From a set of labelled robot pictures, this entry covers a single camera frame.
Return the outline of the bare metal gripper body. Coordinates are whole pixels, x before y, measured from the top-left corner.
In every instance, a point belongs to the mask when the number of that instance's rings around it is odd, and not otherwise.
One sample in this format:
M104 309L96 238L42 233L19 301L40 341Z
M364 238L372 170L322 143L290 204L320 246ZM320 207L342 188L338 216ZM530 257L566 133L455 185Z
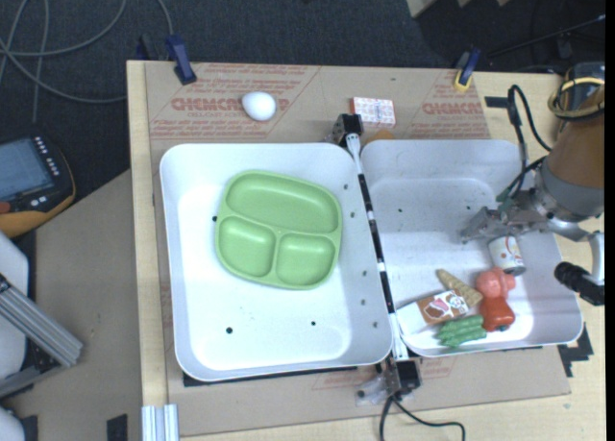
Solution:
M499 220L510 234L545 231L560 209L557 201L539 188L505 190L496 198Z

